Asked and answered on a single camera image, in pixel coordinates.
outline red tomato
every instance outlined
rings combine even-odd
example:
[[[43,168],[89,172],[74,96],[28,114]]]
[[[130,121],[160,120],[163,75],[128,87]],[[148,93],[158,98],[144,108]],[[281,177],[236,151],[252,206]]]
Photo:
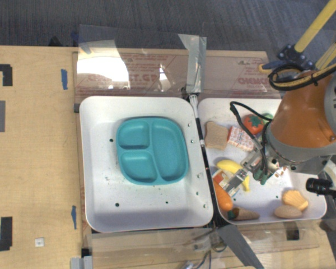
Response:
[[[263,120],[254,114],[247,115],[242,123],[253,135],[257,135],[264,128]]]

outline turquoise tray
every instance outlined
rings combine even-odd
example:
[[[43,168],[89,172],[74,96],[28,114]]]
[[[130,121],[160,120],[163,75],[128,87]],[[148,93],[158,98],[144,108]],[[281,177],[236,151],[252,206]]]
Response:
[[[188,153],[180,127],[170,119],[147,117],[123,122],[116,133],[121,172],[132,183],[178,182],[188,171]]]

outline wooden table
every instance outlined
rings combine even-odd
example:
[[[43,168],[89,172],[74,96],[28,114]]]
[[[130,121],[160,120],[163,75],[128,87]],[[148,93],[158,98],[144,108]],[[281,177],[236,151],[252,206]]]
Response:
[[[1,228],[1,218],[12,218],[12,244],[0,251],[0,268],[69,268],[70,259],[81,256],[78,114],[73,112],[75,52],[77,48],[0,46],[0,64],[13,69],[12,86],[3,86],[0,72],[0,101],[6,109],[4,132],[0,132],[0,240],[10,234],[10,229]],[[317,222],[309,225],[315,233],[313,248],[305,245],[298,251],[286,247],[282,252],[259,253],[263,251],[254,242],[252,248],[266,268],[336,268],[326,233]],[[247,236],[254,230],[241,229]],[[213,257],[212,268],[242,266],[228,251]],[[99,263],[97,268],[104,268]]]

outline white tray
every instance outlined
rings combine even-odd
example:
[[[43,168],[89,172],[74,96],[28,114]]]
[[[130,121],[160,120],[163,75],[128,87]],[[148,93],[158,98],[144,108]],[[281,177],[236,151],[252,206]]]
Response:
[[[281,102],[279,99],[204,99],[198,105],[198,113],[204,136],[205,125],[210,120],[227,128],[239,126],[230,110],[230,102],[233,100],[253,108],[258,113],[271,113],[273,115]],[[241,117],[250,113],[243,107],[236,106],[236,108]],[[227,145],[224,151],[207,149],[207,158],[212,174],[218,169],[215,167],[218,161],[230,159],[240,163],[247,155],[248,153],[230,145]],[[311,174],[286,172],[283,178],[277,183],[272,184],[272,180],[268,180],[265,185],[260,185],[259,182],[250,176],[250,192],[239,190],[233,196],[233,202],[235,206],[258,212],[260,218],[246,221],[230,220],[229,222],[236,225],[245,225],[322,218],[327,208],[325,197],[318,196],[316,193],[310,193],[305,189],[306,181],[311,177],[316,178],[315,175]],[[309,201],[309,206],[299,219],[280,219],[274,216],[275,208],[282,205],[282,193],[288,189],[298,189]],[[228,221],[226,212],[221,211],[220,214]]]
[[[133,117],[165,117],[181,128],[189,170],[169,185],[137,185],[119,169],[115,135]],[[86,218],[99,232],[204,226],[213,216],[197,124],[179,98],[93,96],[80,106]]]

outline gray floor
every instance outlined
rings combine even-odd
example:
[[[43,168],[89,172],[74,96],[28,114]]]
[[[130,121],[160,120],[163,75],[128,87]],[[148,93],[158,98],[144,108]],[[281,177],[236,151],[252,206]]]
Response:
[[[0,45],[72,46],[80,24],[195,34],[208,49],[262,50],[271,61],[294,44],[329,0],[0,0]],[[317,61],[336,40],[336,13],[306,48]],[[336,223],[324,224],[336,256]]]

